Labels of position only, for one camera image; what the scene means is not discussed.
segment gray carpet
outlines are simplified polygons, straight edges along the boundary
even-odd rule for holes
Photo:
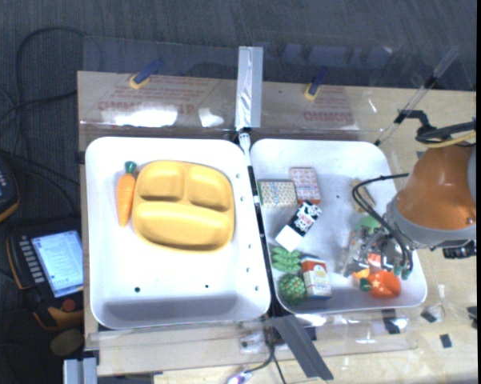
[[[98,62],[89,63],[84,35],[96,37]],[[136,70],[106,38],[233,53],[262,46],[266,80],[309,82],[326,66],[326,84],[406,88],[418,88],[457,46],[435,88],[476,89],[477,0],[0,0],[0,149],[21,195],[0,224],[0,384],[62,382],[53,334],[24,311],[5,240],[25,221],[78,214],[76,71]],[[196,52],[206,66],[184,74],[234,78],[225,58]]]

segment blue clamp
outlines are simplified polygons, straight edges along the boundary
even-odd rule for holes
[[[162,57],[158,57],[153,62],[150,62],[137,74],[130,77],[130,85],[133,89],[138,90],[142,86],[145,86],[150,81],[150,75],[157,74],[158,69],[163,67],[164,61]]]
[[[322,67],[319,73],[314,77],[311,82],[307,85],[306,91],[304,92],[304,97],[313,100],[317,97],[319,93],[320,84],[322,84],[323,78],[326,76],[327,68]]]

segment green vegetable toy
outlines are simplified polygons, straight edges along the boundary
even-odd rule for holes
[[[294,250],[289,252],[283,247],[272,248],[272,267],[282,272],[298,272],[301,270],[301,254]]]
[[[278,287],[281,299],[287,304],[296,306],[306,298],[304,281],[295,274],[285,274],[279,279]]]

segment yellow divided plate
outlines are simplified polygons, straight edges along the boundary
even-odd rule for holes
[[[220,250],[233,236],[233,189],[222,172],[209,166],[150,162],[137,177],[132,222],[135,233],[156,246]]]

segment toy carrot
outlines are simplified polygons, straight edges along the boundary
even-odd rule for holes
[[[132,161],[125,162],[125,173],[118,180],[116,201],[118,204],[119,225],[121,227],[126,226],[130,217],[131,206],[134,201],[134,171],[136,167],[137,165]]]

